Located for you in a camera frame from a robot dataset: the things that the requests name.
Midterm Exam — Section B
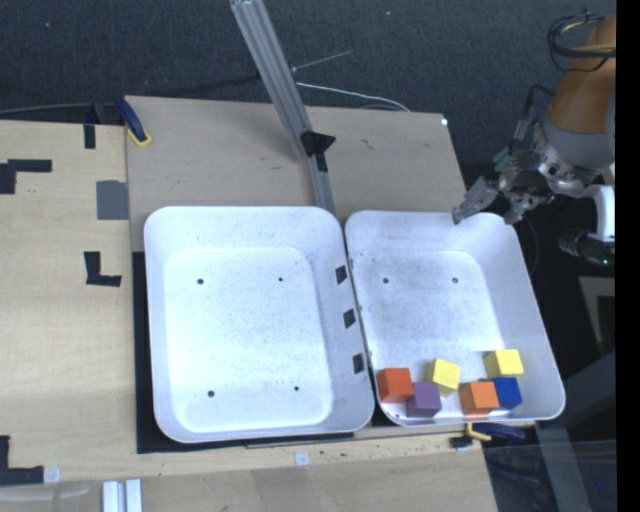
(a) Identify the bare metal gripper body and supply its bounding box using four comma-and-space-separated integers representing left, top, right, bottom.
496, 147, 601, 210

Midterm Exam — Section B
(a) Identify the white plastic tray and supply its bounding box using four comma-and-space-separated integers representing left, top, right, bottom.
343, 209, 567, 429
143, 205, 377, 445

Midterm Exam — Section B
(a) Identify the yellow cube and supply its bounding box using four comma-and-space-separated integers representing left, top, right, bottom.
424, 356, 462, 398
482, 348, 525, 379

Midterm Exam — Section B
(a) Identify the thin black and white rod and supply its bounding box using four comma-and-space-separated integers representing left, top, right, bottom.
307, 151, 338, 216

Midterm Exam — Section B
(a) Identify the blue cube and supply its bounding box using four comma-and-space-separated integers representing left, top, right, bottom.
492, 376, 524, 411

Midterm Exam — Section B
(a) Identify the orange cube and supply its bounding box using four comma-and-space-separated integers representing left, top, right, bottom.
458, 380, 501, 417
375, 367, 416, 405

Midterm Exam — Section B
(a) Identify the purple cube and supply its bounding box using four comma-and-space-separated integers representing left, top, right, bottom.
404, 381, 443, 419

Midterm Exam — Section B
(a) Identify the flat brown board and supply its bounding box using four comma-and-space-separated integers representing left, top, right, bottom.
123, 94, 537, 450

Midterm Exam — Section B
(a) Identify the black cylinder on white bracket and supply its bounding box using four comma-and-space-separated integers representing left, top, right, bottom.
557, 183, 617, 267

